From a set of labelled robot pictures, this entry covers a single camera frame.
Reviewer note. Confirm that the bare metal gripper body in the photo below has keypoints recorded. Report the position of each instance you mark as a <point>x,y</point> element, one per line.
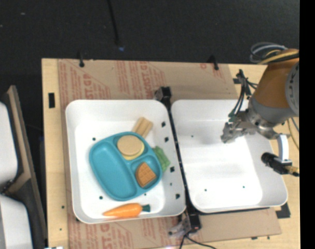
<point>253,124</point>

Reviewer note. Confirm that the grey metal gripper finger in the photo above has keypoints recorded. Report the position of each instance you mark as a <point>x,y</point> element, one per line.
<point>230,126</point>
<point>228,137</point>

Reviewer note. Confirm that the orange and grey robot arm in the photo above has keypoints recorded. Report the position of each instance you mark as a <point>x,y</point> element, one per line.
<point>272,87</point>

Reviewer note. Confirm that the white plastic tray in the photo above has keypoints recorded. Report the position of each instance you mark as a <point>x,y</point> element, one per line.
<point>224,170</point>
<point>89,113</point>

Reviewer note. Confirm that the thin black rod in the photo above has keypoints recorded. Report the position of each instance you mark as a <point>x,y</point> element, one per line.
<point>178,154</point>

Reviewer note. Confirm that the green toy lettuce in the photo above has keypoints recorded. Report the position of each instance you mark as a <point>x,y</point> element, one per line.
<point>163,157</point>

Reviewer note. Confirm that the orange waffle slice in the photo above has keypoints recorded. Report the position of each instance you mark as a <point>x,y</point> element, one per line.
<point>145,174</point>

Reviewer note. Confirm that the tan round biscuit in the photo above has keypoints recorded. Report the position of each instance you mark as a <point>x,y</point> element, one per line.
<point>130,145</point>

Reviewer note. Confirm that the brown cardboard board red print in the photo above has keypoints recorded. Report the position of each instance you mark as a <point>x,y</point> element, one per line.
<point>136,79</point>

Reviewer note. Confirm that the blue divided plate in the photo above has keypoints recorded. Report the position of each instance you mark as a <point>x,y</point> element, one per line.
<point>110,170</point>

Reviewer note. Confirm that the orange carrot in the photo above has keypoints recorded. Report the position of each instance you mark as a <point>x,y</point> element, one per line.
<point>126,210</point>

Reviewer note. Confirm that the black cylinder on white bracket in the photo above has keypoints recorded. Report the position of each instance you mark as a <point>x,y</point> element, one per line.
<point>276,162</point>

